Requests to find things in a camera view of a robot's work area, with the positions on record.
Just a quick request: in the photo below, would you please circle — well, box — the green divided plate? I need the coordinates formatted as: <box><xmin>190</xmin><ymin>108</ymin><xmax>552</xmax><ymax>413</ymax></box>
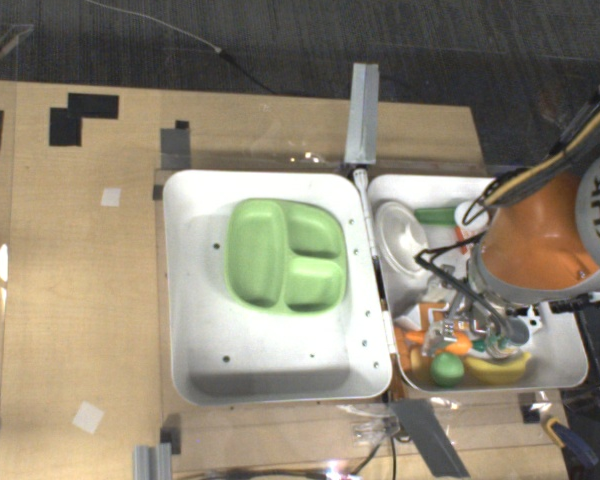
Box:
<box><xmin>223</xmin><ymin>197</ymin><xmax>349</xmax><ymax>318</ymax></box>

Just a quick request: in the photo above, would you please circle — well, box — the green bottle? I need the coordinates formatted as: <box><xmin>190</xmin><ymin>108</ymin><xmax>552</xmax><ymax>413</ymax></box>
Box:
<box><xmin>413</xmin><ymin>207</ymin><xmax>459</xmax><ymax>227</ymax></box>

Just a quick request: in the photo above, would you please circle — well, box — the white bowl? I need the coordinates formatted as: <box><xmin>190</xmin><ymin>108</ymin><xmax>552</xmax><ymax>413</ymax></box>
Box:
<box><xmin>375</xmin><ymin>200</ymin><xmax>431</xmax><ymax>275</ymax></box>

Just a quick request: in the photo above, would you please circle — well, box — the orange and white carton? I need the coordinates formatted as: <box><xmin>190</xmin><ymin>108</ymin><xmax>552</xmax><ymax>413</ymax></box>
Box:
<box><xmin>418</xmin><ymin>302</ymin><xmax>462</xmax><ymax>333</ymax></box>

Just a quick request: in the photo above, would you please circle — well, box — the green ball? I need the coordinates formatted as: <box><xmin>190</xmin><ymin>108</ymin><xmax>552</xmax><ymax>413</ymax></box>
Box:
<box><xmin>429</xmin><ymin>352</ymin><xmax>466</xmax><ymax>389</ymax></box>

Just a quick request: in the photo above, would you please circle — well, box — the white and orange bottle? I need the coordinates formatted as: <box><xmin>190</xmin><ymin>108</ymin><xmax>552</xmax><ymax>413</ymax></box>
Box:
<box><xmin>453</xmin><ymin>201</ymin><xmax>492</xmax><ymax>257</ymax></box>

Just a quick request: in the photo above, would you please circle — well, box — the white plastic tray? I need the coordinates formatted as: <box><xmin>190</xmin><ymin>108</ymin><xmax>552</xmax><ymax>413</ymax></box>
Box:
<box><xmin>162</xmin><ymin>169</ymin><xmax>394</xmax><ymax>408</ymax></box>
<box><xmin>367</xmin><ymin>173</ymin><xmax>591</xmax><ymax>395</ymax></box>

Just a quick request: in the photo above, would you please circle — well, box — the yellow banana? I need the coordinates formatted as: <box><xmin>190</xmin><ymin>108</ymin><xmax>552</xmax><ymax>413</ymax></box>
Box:
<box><xmin>463</xmin><ymin>350</ymin><xmax>533</xmax><ymax>387</ymax></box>

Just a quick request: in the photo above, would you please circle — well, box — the orange carrot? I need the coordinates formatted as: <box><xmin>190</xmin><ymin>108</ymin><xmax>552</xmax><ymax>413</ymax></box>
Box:
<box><xmin>404</xmin><ymin>329</ymin><xmax>474</xmax><ymax>357</ymax></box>

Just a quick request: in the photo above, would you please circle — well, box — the yellow toy food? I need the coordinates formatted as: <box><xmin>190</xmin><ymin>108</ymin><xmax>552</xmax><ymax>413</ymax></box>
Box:
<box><xmin>408</xmin><ymin>346</ymin><xmax>434</xmax><ymax>383</ymax></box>

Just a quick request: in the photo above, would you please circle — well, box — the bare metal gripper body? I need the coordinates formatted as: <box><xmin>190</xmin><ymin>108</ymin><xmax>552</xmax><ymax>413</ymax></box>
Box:
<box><xmin>428</xmin><ymin>265</ymin><xmax>512</xmax><ymax>345</ymax></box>

